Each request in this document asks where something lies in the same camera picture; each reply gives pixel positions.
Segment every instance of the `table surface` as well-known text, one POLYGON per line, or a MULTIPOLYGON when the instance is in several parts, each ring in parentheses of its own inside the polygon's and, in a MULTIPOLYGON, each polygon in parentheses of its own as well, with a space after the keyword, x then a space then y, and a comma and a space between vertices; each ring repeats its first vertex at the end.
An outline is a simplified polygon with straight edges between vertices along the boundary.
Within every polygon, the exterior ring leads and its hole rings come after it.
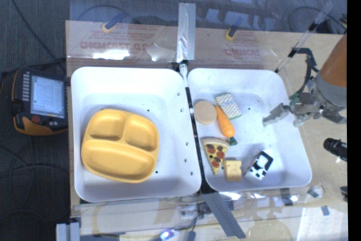
MULTIPOLYGON (((73 24, 77 25, 76 21, 67 23, 67 50, 71 47, 73 24)), ((302 36, 302 33, 251 33, 256 46, 266 52, 261 54, 263 69, 270 70, 277 66, 274 60, 287 56, 290 48, 302 36)), ((203 45, 207 46, 207 41, 222 38, 224 30, 202 29, 202 35, 214 36, 202 39, 203 45)), ((312 50, 318 68, 322 67, 341 37, 342 35, 337 34, 313 34, 307 40, 304 47, 312 50)), ((71 77, 76 68, 88 64, 97 63, 90 59, 89 62, 86 59, 77 62, 74 58, 68 58, 68 77, 71 77)), ((305 57, 295 55, 288 67, 279 73, 289 95, 301 87, 305 69, 305 57)), ((81 204, 74 189, 70 87, 68 110, 71 207, 73 217, 81 217, 81 235, 125 232, 120 235, 120 240, 152 240, 158 238, 166 229, 174 228, 179 234, 172 240, 187 240, 190 230, 196 233, 196 240, 238 240, 225 235, 213 214, 198 217, 196 226, 192 228, 192 221, 196 217, 194 206, 199 204, 197 197, 81 204)), ((346 114, 346 109, 341 112, 343 116, 346 114)), ((347 162, 323 148, 326 138, 347 142, 347 125, 337 125, 320 118, 306 121, 299 130, 312 168, 312 180, 306 187, 287 191, 292 205, 282 202, 279 190, 244 192, 234 201, 232 212, 247 240, 318 240, 320 236, 323 240, 348 239, 347 202, 340 190, 340 187, 347 186, 347 162)))

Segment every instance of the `display screen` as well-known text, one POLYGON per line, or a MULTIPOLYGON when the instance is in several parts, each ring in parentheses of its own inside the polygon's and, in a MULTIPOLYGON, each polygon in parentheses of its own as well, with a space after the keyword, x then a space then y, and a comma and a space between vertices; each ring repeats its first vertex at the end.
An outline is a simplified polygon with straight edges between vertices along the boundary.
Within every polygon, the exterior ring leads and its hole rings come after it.
POLYGON ((64 82, 32 76, 31 113, 65 118, 64 82))

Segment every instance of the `yellow tray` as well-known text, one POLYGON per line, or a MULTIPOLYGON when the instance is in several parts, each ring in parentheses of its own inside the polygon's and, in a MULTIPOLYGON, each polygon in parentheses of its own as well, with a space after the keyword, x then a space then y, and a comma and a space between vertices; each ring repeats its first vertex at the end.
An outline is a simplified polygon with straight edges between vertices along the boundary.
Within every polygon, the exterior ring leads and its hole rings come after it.
POLYGON ((158 151, 159 133, 152 121, 119 109, 102 109, 88 123, 81 159, 94 174, 140 183, 153 173, 158 151))

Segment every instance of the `pizza slice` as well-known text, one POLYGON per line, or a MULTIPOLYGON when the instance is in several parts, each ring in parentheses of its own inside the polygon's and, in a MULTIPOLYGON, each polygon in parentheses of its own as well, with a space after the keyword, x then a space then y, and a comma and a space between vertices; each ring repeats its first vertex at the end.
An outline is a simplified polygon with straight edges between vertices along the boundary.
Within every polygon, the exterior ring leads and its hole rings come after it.
POLYGON ((217 175, 219 168, 223 163, 229 144, 218 138, 204 138, 202 139, 202 144, 213 174, 217 175))

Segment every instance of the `toy carrot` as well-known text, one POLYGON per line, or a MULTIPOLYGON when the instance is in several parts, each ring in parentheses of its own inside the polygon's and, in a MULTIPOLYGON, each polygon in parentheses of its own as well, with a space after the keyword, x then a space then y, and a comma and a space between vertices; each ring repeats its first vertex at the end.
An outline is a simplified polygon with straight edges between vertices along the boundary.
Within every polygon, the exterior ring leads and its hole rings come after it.
POLYGON ((219 126, 221 127, 222 134, 227 138, 230 138, 230 146, 238 144, 234 135, 236 134, 235 128, 233 127, 231 121, 226 116, 226 114, 222 111, 222 109, 218 106, 215 106, 217 111, 217 119, 219 122, 219 126))

